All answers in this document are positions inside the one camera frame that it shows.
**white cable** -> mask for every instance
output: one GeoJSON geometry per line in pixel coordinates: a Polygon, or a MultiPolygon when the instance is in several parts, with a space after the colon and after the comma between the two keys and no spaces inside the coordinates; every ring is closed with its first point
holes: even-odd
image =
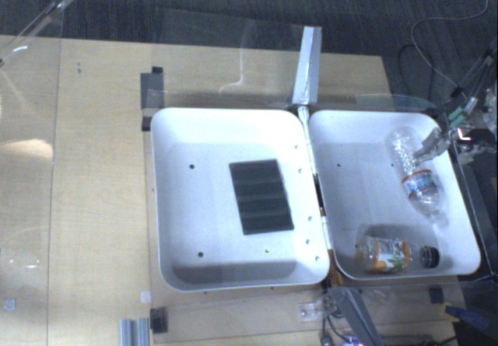
{"type": "Polygon", "coordinates": [[[429,59],[420,50],[419,45],[416,43],[415,36],[413,34],[415,31],[415,28],[418,25],[424,23],[425,21],[431,21],[431,20],[462,21],[462,20],[466,20],[466,19],[474,19],[474,18],[479,17],[482,14],[484,14],[487,11],[488,7],[489,7],[489,0],[486,0],[486,4],[484,5],[484,9],[476,14],[472,14],[472,15],[466,16],[466,17],[427,17],[426,19],[421,19],[421,20],[417,21],[412,26],[412,30],[410,31],[410,37],[412,38],[413,45],[415,46],[415,49],[419,52],[420,57],[422,57],[422,59],[426,62],[427,65],[429,65],[429,67],[431,67],[433,69],[434,72],[436,72],[438,75],[445,78],[449,83],[451,83],[455,87],[458,87],[458,85],[453,80],[451,80],[448,76],[446,76],[443,72],[441,72],[439,69],[437,69],[432,64],[430,64],[429,59]]]}

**plastic bottle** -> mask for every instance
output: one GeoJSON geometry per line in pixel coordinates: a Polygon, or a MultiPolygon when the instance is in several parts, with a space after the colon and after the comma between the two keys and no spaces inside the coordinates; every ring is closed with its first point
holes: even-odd
{"type": "Polygon", "coordinates": [[[439,250],[433,246],[407,243],[403,239],[359,236],[356,242],[356,262],[364,271],[397,273],[435,268],[439,250]]]}
{"type": "Polygon", "coordinates": [[[422,148],[413,129],[405,127],[391,132],[386,146],[413,207],[427,218],[435,219],[440,214],[442,190],[434,183],[433,172],[413,157],[422,148]]]}

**black bottle cap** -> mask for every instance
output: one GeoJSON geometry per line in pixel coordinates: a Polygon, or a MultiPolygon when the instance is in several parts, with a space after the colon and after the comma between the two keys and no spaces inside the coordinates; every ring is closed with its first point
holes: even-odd
{"type": "Polygon", "coordinates": [[[423,246],[420,250],[420,261],[424,268],[435,268],[439,264],[439,250],[432,246],[423,246]]]}

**white tray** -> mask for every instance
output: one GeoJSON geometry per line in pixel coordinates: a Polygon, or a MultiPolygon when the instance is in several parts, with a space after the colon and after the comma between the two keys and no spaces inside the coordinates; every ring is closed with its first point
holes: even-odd
{"type": "Polygon", "coordinates": [[[431,225],[410,205],[384,145],[386,136],[402,126],[414,128],[422,140],[437,123],[423,114],[333,110],[318,111],[310,119],[337,264],[353,279],[380,279],[379,274],[362,272],[354,259],[357,234],[367,231],[388,238],[396,235],[440,251],[440,263],[434,269],[402,271],[389,278],[471,274],[481,256],[450,157],[445,152],[429,163],[444,192],[446,219],[431,225]]]}
{"type": "Polygon", "coordinates": [[[329,258],[303,128],[279,110],[168,108],[152,122],[160,270],[180,291],[305,285],[329,258]],[[245,236],[230,163],[277,159],[294,230],[245,236]]]}

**wooden table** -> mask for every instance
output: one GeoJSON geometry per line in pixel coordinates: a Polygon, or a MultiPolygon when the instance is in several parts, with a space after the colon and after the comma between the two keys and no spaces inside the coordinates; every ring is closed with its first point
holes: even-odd
{"type": "MultiPolygon", "coordinates": [[[[279,63],[293,60],[278,52],[247,54],[256,60],[245,68],[246,79],[257,79],[278,69],[279,63]]],[[[120,319],[149,315],[151,267],[140,73],[159,65],[186,82],[201,79],[202,84],[208,73],[211,79],[232,83],[241,78],[240,63],[237,49],[61,42],[48,271],[50,346],[118,344],[120,319]]],[[[292,81],[295,68],[278,73],[292,81]]],[[[323,54],[321,88],[321,93],[332,89],[339,96],[355,91],[389,93],[377,57],[323,54]]],[[[188,325],[203,324],[209,320],[188,325]]],[[[188,344],[315,346],[320,343],[317,327],[188,344]]],[[[14,341],[20,330],[9,328],[10,335],[0,334],[0,343],[24,344],[14,341]]],[[[417,323],[381,330],[421,333],[417,323]]],[[[443,339],[453,334],[453,328],[449,321],[425,322],[423,333],[443,339]]]]}

